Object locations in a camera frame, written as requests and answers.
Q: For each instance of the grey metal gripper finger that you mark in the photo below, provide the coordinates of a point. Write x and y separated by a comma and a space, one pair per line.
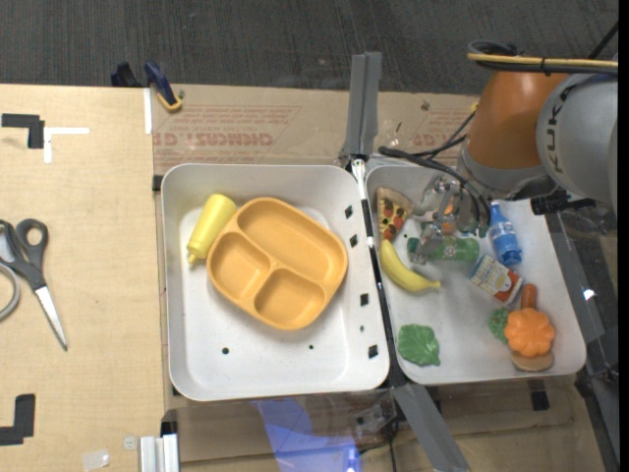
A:
417, 251
435, 244

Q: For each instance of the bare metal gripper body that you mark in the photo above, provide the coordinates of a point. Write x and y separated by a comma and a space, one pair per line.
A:
449, 197

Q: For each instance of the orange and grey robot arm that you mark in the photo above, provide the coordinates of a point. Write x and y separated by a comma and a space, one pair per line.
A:
506, 116

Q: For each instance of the green can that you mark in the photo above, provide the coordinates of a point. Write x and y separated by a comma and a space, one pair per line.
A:
459, 250

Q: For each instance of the yellow banana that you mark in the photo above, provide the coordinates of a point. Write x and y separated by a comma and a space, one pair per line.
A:
400, 271

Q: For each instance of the toy pizza slice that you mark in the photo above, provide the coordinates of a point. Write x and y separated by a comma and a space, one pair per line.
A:
392, 212

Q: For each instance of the blue plastic bottle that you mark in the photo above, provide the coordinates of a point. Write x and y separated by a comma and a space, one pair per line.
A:
503, 236

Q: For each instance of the white and orange carton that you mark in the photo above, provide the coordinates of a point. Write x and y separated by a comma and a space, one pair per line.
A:
496, 279

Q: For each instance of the white plastic tray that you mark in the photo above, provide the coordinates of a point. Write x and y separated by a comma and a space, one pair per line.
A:
275, 367
462, 322

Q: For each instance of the green lettuce leaf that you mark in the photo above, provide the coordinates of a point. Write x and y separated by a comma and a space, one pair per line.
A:
418, 344

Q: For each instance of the green grapes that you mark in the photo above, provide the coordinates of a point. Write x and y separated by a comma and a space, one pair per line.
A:
497, 323

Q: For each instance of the orange sausage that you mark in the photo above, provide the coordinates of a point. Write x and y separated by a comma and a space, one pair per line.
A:
529, 295

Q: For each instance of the orange pumpkin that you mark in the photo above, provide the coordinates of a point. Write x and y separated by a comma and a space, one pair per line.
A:
530, 331

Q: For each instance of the orange divided plate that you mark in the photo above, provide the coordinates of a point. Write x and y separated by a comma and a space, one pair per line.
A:
275, 263

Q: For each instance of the tan round biscuit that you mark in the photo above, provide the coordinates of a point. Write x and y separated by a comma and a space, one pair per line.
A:
533, 363

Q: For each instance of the brown cardboard board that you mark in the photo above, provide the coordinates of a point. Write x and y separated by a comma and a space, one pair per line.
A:
255, 131

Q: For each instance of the yellow squeeze bottle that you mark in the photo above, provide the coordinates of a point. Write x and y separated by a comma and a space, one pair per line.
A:
211, 224

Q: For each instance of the black cylinder on white bracket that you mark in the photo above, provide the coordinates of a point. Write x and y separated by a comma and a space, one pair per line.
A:
545, 205

